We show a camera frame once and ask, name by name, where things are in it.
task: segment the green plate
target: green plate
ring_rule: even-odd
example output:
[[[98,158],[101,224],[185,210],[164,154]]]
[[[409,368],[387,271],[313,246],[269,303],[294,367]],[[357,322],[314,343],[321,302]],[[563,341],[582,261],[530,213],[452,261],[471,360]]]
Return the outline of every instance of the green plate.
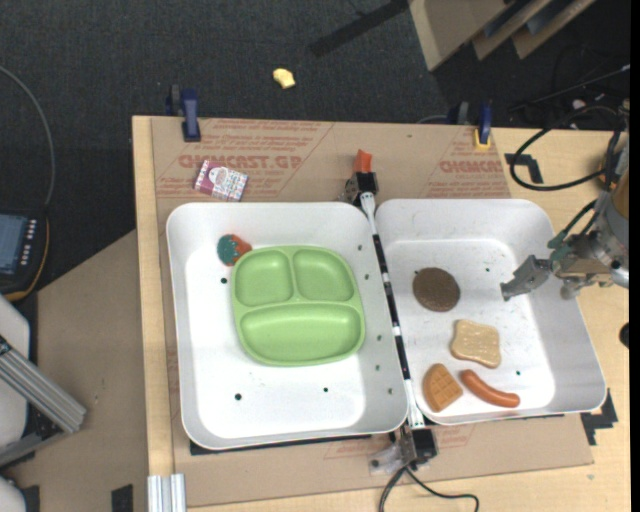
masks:
[[[303,366],[344,359],[364,341],[362,300],[339,254],[313,246],[256,249],[231,275],[236,329],[254,359]]]

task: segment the yellow object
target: yellow object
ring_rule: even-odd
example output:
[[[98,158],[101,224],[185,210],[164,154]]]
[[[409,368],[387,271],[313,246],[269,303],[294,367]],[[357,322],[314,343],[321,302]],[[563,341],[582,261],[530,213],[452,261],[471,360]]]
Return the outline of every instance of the yellow object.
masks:
[[[296,85],[293,73],[288,69],[278,68],[273,72],[273,79],[280,84],[283,89],[289,89]]]
[[[486,144],[482,144],[480,142],[480,134],[478,133],[478,129],[476,128],[473,132],[473,145],[478,149],[489,149],[491,147],[491,138],[487,139]]]

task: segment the gray carpet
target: gray carpet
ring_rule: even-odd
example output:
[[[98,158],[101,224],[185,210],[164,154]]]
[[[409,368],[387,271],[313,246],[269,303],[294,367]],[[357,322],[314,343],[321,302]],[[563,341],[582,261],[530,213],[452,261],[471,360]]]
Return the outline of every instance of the gray carpet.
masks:
[[[630,46],[630,0],[596,2],[524,61],[508,43],[484,62],[467,46],[434,73],[399,0],[24,0],[0,9],[0,65],[38,98],[56,147],[40,285],[134,228],[130,119],[162,114],[173,83],[198,90],[205,116],[414,123],[491,99],[494,125],[522,126],[531,119],[509,106],[612,66]],[[578,50],[555,69],[567,48],[585,45],[597,55]],[[287,94],[271,79],[280,66],[296,74]],[[49,179],[44,131],[2,75],[0,90],[0,206],[35,207]],[[538,114],[534,124],[553,112]]]

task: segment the black strip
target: black strip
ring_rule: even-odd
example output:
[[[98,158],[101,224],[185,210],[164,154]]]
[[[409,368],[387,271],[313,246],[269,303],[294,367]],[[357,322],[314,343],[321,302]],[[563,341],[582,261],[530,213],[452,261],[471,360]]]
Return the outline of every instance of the black strip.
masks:
[[[600,414],[592,414],[589,412],[583,412],[580,414],[584,431],[587,434],[587,439],[591,446],[596,446],[596,430],[601,428],[613,428],[613,424],[618,422],[618,415],[616,409],[613,406],[613,400],[611,399],[611,391],[607,389],[607,398],[605,399],[602,407],[600,407]]]
[[[315,43],[311,43],[309,50],[311,50],[311,53],[316,57],[327,55],[343,44],[382,25],[385,21],[406,11],[408,8],[409,4],[406,0],[390,0],[388,4],[378,7],[375,11],[365,14],[360,19],[339,28],[328,36],[321,37]]]
[[[373,245],[376,248],[376,256],[378,256],[378,263],[380,264],[380,270],[383,274],[387,273],[387,262],[384,259],[384,251],[382,250],[382,242],[378,235],[373,235]]]
[[[380,266],[380,272],[387,273],[387,260],[382,248],[382,242],[378,235],[373,235],[373,242],[376,247],[376,256],[378,257],[378,265]],[[391,313],[391,322],[393,327],[400,327],[400,319],[398,317],[398,308],[396,307],[396,300],[393,296],[393,289],[391,283],[384,283],[384,291],[387,296],[387,304],[389,305],[389,312]],[[398,359],[400,360],[400,366],[402,367],[402,377],[404,380],[411,379],[411,373],[409,372],[409,362],[407,360],[407,353],[404,350],[404,341],[402,336],[396,336],[396,350],[398,352]]]
[[[511,165],[514,156],[513,153],[505,153],[504,157],[507,159],[509,165]],[[544,183],[538,162],[531,155],[520,155],[516,160],[516,165],[524,165],[529,169],[529,176],[532,183]]]
[[[27,512],[40,512],[40,487],[32,485],[21,491]]]
[[[112,512],[133,512],[133,485],[111,491]]]
[[[340,437],[326,437],[316,439],[302,439],[300,441],[284,441],[282,443],[271,444],[259,444],[255,446],[243,446],[242,448],[231,448],[226,450],[209,450],[195,444],[193,441],[189,441],[189,452],[191,455],[221,455],[228,452],[246,452],[249,450],[267,450],[270,448],[286,448],[287,446],[299,446],[306,444],[318,444],[318,443],[331,443],[333,441],[348,441],[350,439],[368,439],[371,435],[361,436],[340,436]]]

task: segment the toy sausage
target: toy sausage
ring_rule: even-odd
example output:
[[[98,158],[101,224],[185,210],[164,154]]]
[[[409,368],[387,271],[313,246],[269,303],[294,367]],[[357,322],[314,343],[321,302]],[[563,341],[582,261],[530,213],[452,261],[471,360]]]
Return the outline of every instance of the toy sausage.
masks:
[[[460,380],[474,395],[481,400],[499,407],[514,408],[520,405],[520,397],[515,393],[506,393],[492,388],[483,381],[473,370],[460,373]]]

